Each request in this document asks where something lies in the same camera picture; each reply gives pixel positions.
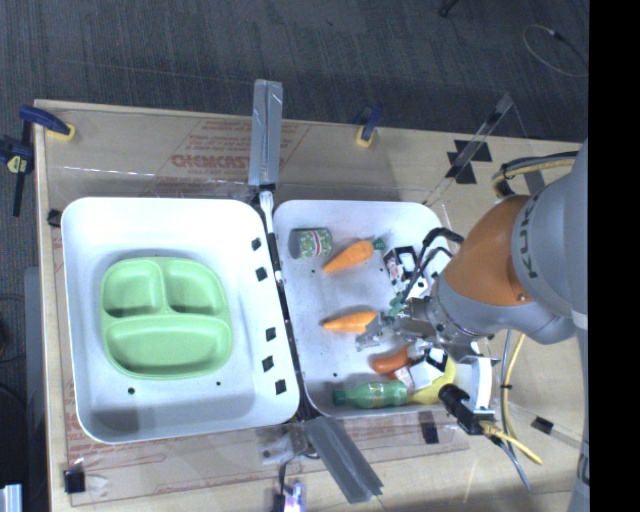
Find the toy carrot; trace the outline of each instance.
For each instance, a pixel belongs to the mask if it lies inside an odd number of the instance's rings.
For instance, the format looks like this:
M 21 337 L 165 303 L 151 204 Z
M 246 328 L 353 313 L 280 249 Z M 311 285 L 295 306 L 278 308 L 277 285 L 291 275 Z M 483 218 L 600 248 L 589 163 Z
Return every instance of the toy carrot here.
M 351 244 L 329 261 L 329 263 L 323 267 L 323 270 L 325 272 L 335 272 L 336 270 L 342 270 L 343 268 L 352 267 L 358 263 L 367 261 L 377 248 L 375 244 L 378 240 L 375 240 L 373 243 L 369 242 L 369 240 L 360 240 L 359 242 Z
M 322 327 L 330 331 L 363 333 L 367 325 L 378 315 L 377 311 L 363 311 L 351 315 L 341 316 L 335 320 L 329 320 Z

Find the carrot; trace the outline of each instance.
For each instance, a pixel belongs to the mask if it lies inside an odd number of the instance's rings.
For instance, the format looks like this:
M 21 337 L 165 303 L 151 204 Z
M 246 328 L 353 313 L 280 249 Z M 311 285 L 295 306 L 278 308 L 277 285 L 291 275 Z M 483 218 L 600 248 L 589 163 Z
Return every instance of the carrot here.
M 363 311 L 351 315 L 342 316 L 335 320 L 329 320 L 322 324 L 322 327 L 330 331 L 358 332 L 367 330 L 367 325 L 378 315 L 377 311 Z
M 381 374 L 395 372 L 398 368 L 402 368 L 411 362 L 407 355 L 408 349 L 409 345 L 404 345 L 398 352 L 389 357 L 374 359 L 371 361 L 371 368 L 376 373 Z
M 371 242 L 368 240 L 360 240 L 339 253 L 327 263 L 323 269 L 325 272 L 335 272 L 336 270 L 352 267 L 371 258 L 373 250 L 374 247 Z

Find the green plate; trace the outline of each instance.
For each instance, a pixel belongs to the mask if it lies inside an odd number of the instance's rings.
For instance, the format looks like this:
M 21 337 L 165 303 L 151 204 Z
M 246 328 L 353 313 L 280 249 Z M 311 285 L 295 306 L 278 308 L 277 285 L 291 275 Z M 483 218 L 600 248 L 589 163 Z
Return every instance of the green plate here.
M 100 288 L 107 358 L 133 377 L 211 373 L 231 356 L 231 315 L 220 279 L 184 258 L 132 258 L 105 273 Z

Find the green can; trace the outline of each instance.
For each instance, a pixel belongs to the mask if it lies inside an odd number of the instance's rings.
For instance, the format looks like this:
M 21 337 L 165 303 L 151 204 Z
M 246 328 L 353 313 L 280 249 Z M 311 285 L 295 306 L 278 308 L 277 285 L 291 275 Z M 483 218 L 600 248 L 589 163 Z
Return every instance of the green can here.
M 331 254 L 331 232 L 326 228 L 294 229 L 289 234 L 292 258 L 318 258 Z

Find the wooden table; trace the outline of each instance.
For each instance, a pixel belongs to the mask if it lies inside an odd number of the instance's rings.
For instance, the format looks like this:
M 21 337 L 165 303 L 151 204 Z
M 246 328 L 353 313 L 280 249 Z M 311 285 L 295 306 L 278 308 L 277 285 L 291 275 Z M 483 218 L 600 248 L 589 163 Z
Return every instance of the wooden table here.
M 189 195 L 197 190 L 206 192 L 220 181 L 241 181 L 248 164 L 250 118 L 49 100 L 39 100 L 36 106 L 75 123 L 77 129 L 74 139 L 66 143 L 52 140 L 40 127 L 35 129 L 51 509 L 270 510 L 277 486 L 271 469 L 266 476 L 244 478 L 237 474 L 236 483 L 212 481 L 201 488 L 188 482 L 181 485 L 176 478 L 174 485 L 157 488 L 149 495 L 112 501 L 100 497 L 105 492 L 118 495 L 108 477 L 91 480 L 91 492 L 84 497 L 65 493 L 63 472 L 72 462 L 69 448 L 77 444 L 70 438 L 72 418 L 65 409 L 70 396 L 65 386 L 72 382 L 65 380 L 68 336 L 64 304 L 59 300 L 62 267 L 55 256 L 60 250 L 59 229 L 48 223 L 52 209 L 62 211 L 84 195 L 163 195 L 176 190 L 179 195 Z M 441 181 L 452 156 L 460 151 L 460 143 L 471 139 L 464 134 L 378 128 L 371 147 L 361 148 L 355 144 L 354 126 L 290 120 L 283 120 L 282 126 L 278 204 L 293 197 L 421 201 Z M 489 178 L 502 163 L 578 149 L 575 144 L 500 137 L 489 137 L 487 145 L 490 161 L 472 161 L 478 184 L 454 183 L 432 206 L 444 225 L 462 234 L 494 203 Z M 185 169 L 189 178 L 178 179 Z M 551 171 L 545 179 L 549 182 L 566 172 L 568 169 Z M 527 192 L 524 182 L 514 180 L 513 188 Z M 501 333 L 491 342 L 491 355 L 500 357 L 503 345 Z M 407 455 L 409 446 L 397 450 L 399 460 L 394 460 L 395 448 L 391 454 L 387 450 L 370 459 L 384 483 L 384 494 L 368 503 L 349 505 L 321 462 L 307 467 L 302 464 L 288 481 L 306 484 L 310 511 L 433 510 L 445 505 L 447 510 L 563 510 L 578 450 L 572 442 L 544 435 L 529 423 L 532 415 L 539 415 L 553 421 L 567 439 L 580 440 L 584 398 L 577 340 L 554 346 L 529 341 L 513 381 L 514 427 L 520 439 L 545 461 L 539 467 L 520 458 L 533 487 L 531 495 L 501 450 L 482 436 L 468 437 L 460 432 L 452 432 L 453 444 L 437 453 L 424 452 L 424 447 L 415 444 L 415 457 Z M 452 429 L 451 423 L 442 429 Z M 81 428 L 74 432 L 82 436 Z M 198 444 L 193 442 L 192 450 L 196 451 Z M 370 453 L 380 454 L 380 450 L 378 446 Z M 199 469 L 193 464 L 179 459 L 175 464 L 176 473 L 192 479 L 198 476 Z M 154 471 L 153 464 L 134 463 L 123 465 L 117 474 L 135 486 L 153 479 Z

